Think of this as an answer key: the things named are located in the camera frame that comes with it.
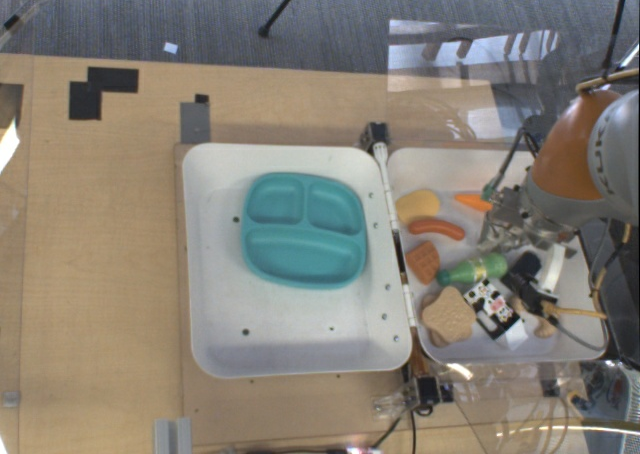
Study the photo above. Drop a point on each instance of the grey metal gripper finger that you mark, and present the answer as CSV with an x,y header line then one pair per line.
x,y
486,233
510,244

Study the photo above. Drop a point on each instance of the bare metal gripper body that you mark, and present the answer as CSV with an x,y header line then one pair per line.
x,y
515,212

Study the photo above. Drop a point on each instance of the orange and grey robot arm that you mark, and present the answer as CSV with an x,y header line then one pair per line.
x,y
575,162

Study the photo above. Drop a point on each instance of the orange toy carrot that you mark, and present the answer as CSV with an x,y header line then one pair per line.
x,y
470,201

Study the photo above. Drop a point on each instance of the green toy bottle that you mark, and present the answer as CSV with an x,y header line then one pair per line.
x,y
475,268

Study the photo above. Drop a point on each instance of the orange-red toy sausage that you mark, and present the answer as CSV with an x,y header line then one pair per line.
x,y
435,228

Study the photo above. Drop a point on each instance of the cow print carton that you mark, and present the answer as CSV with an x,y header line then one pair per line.
x,y
492,307

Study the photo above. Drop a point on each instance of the orange toy waffle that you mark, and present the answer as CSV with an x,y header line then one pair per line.
x,y
423,262

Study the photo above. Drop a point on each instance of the yellow toy potato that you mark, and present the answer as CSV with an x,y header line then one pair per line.
x,y
417,206

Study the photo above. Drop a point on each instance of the white plastic tray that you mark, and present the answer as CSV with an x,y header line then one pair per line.
x,y
450,167
300,332

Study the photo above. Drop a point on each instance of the tan bone-shaped biscuit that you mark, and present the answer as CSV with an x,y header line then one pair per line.
x,y
544,328

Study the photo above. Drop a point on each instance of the tan toy bread slice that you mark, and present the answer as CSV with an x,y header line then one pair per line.
x,y
447,317

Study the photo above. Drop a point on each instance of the thin black and white rod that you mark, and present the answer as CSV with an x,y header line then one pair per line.
x,y
386,182

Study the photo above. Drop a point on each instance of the teal divided plate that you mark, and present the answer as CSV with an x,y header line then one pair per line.
x,y
300,252

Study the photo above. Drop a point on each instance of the black cylinder on white bracket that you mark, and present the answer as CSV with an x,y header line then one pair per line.
x,y
530,287

